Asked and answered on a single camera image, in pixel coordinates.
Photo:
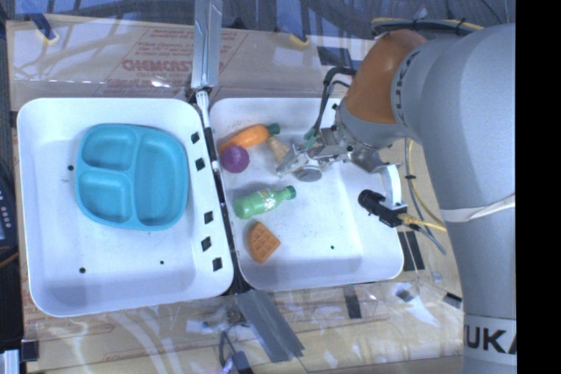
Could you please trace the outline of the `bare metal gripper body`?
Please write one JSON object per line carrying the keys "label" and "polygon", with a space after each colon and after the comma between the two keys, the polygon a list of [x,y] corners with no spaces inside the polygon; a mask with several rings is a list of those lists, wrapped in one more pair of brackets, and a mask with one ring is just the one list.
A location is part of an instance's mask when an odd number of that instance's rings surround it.
{"label": "bare metal gripper body", "polygon": [[353,163],[367,173],[375,173],[387,165],[377,148],[355,139],[340,128],[312,128],[304,139],[308,158],[320,164]]}

